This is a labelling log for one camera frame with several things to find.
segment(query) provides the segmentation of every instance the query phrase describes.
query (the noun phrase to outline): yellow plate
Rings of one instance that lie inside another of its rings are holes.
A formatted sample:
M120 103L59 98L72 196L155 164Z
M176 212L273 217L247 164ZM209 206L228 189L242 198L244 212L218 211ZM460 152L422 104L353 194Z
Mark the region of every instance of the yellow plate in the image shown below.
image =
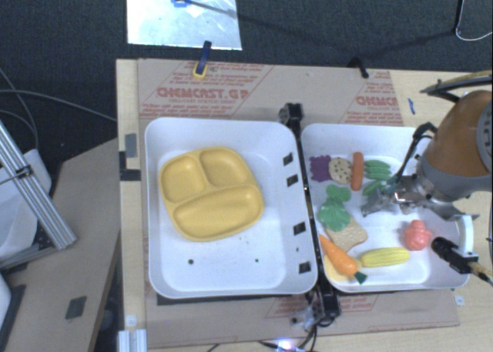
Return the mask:
M239 153L198 149L166 162L159 188L169 217L189 240L218 240L252 226L263 213L257 181Z

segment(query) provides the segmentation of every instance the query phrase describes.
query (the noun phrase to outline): white plastic object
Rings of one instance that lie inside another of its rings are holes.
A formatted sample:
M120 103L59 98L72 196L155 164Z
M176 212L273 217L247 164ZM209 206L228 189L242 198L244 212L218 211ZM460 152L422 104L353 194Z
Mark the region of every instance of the white plastic object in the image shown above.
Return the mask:
M48 192L52 181L38 150L33 149L24 157L31 165L42 188ZM7 172L0 169L0 182L7 178ZM32 245L37 222L35 214L18 191L14 181L0 185L0 260Z
M10 289L7 287L2 275L0 275L0 329L2 328L5 315L7 314L10 298Z
M260 220L243 232L197 243L183 237L172 224L157 178L169 159L210 146L229 147L243 157L265 207ZM286 126L161 118L148 125L145 147L149 278L159 294L175 299L292 294L313 287L317 265L303 179L296 140ZM293 176L297 182L288 186ZM298 233L296 225L302 225Z
M388 163L391 172L395 173L401 167L413 133L413 128L392 126L313 124L304 129L301 140L315 219L321 204L327 198L325 189L330 183L335 182L317 182L311 178L311 156L340 156L352 161L353 153L360 151L364 154L365 160L382 160ZM422 153L427 144L427 140L422 140L417 153ZM411 159L404 174L414 173L416 165L417 160ZM363 187L369 182L365 178ZM368 239L364 243L348 251L350 256L358 258L369 250L404 246L404 229L409 227L414 219L424 221L426 228L433 233L433 238L442 236L450 241L458 241L463 246L471 246L472 227L468 226L467 221L460 220L458 223L445 221L425 208L418 208L415 212L404 215L397 205L392 210L381 210L363 217L361 206L365 200L361 191L351 191L350 201L344 203L348 213L368 234ZM323 225L318 221L317 228L320 233L324 233ZM330 281L337 289L347 293L452 288L460 287L468 281L467 274L459 274L451 269L429 245L423 250L411 251L411 258L405 263L385 267L365 267L361 272L367 274L366 281L361 285L356 280Z

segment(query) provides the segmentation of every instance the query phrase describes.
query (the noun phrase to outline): toy tomato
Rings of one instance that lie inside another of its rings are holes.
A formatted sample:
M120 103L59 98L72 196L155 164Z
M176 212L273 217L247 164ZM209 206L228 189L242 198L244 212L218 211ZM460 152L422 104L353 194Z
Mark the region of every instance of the toy tomato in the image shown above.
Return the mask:
M422 250L433 237L433 233L424 227L422 220L413 220L404 234L404 242L409 250Z

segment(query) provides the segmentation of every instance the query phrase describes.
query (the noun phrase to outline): blue mark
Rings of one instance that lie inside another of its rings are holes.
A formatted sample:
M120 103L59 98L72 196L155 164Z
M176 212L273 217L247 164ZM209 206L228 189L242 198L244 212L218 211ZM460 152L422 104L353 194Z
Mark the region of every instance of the blue mark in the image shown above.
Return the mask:
M411 109L411 112L413 115L416 115L416 112L414 111L414 103L411 99L407 98L407 102L409 102L409 108Z
M186 0L171 0L171 2L177 8L183 8L189 4Z

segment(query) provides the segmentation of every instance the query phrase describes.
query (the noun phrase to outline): black fabric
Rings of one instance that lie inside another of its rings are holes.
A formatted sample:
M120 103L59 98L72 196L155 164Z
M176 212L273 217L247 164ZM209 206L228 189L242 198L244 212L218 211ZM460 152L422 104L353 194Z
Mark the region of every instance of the black fabric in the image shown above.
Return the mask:
M198 59L196 49L126 43L126 0L0 0L0 67L18 89L116 115L117 58ZM491 68L491 36L462 42L451 33L457 0L236 0L243 51L217 61L367 68L478 71ZM465 0L462 34L491 30L491 0ZM6 88L0 81L0 88ZM116 124L25 97L50 171L116 137ZM0 110L23 116L12 95ZM22 149L29 131L0 113Z

